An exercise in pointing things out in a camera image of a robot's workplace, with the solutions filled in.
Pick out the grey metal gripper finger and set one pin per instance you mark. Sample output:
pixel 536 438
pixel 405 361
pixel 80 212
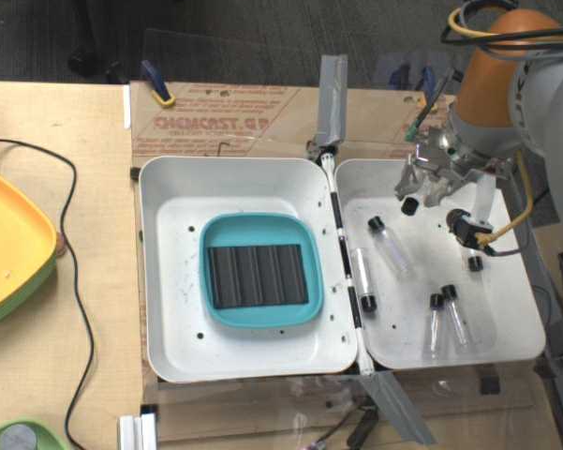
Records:
pixel 434 197
pixel 406 182

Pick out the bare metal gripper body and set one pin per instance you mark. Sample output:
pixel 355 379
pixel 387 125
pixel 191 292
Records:
pixel 442 155

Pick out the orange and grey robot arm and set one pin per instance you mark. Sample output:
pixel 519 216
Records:
pixel 492 87

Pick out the thin black and white rod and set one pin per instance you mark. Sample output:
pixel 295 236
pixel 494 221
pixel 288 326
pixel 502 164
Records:
pixel 354 304

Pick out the white plastic tray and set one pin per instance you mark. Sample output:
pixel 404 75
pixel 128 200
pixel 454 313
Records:
pixel 178 345
pixel 403 335

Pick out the teal plate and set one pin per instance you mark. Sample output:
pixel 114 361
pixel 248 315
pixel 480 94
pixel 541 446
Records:
pixel 262 225

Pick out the brown cardboard board red print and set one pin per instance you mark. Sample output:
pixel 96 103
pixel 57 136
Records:
pixel 262 110

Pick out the black ribbed holder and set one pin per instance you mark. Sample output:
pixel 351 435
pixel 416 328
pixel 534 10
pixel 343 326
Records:
pixel 257 274

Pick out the black hex key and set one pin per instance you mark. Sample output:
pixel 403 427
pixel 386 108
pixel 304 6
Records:
pixel 224 147

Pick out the brown round disc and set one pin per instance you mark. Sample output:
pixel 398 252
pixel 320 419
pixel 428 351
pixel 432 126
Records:
pixel 62 246

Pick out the black office chair base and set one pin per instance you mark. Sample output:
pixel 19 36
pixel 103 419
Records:
pixel 82 17

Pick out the yellow plate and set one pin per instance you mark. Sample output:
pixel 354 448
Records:
pixel 9 242

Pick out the green plate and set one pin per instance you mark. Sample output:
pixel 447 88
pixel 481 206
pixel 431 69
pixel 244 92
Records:
pixel 51 434
pixel 0 320

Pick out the grey metal can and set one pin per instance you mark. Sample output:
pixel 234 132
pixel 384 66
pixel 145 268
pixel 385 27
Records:
pixel 18 438

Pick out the black cylinder on white bracket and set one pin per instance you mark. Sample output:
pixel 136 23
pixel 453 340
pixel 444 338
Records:
pixel 468 232

